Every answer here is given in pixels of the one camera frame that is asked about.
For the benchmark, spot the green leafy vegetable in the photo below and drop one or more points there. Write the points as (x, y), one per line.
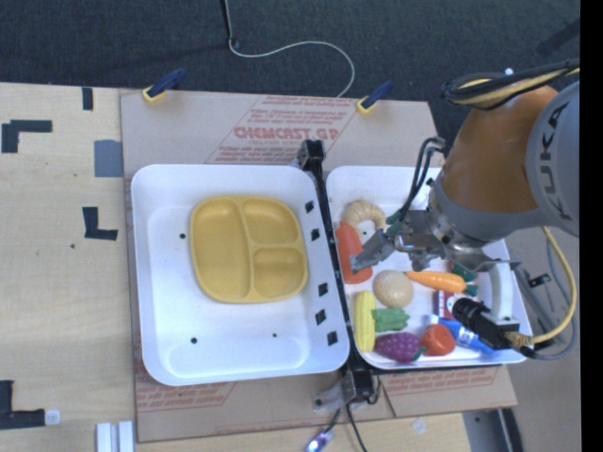
(390, 319)

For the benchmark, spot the yellow divided plate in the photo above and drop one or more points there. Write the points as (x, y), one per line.
(221, 247)

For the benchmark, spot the red orange tomato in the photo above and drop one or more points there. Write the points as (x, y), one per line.
(438, 341)

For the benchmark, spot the blue and white tube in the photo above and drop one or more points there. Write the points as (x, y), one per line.
(464, 334)

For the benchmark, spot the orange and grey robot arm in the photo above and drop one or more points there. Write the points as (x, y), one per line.
(494, 172)

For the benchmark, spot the brown cardboard board red print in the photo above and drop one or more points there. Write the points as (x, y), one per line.
(188, 125)

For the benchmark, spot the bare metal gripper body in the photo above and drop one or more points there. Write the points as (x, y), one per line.
(435, 240)

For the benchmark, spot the thin black rod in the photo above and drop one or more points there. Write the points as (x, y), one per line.
(335, 262)

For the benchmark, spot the red and white packet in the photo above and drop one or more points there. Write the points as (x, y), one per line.
(443, 301)

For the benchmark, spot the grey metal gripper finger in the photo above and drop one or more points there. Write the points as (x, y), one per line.
(377, 250)

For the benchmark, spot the purple grapes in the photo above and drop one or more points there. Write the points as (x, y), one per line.
(398, 346)

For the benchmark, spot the beige croissant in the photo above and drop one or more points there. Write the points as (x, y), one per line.
(359, 210)

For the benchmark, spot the white plastic tray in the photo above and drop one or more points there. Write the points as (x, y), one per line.
(169, 271)
(377, 182)

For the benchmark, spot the yellow corn cob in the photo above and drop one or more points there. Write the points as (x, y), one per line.
(364, 320)

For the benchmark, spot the orange carrot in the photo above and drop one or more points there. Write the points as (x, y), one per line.
(438, 280)

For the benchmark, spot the red orange pepper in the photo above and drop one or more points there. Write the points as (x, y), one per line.
(347, 247)

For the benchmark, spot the black cylinder on white bracket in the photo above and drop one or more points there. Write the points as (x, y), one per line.
(485, 323)

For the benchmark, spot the beige potato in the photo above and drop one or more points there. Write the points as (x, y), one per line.
(393, 289)

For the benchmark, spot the dark green toy vegetable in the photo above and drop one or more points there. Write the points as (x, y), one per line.
(464, 271)

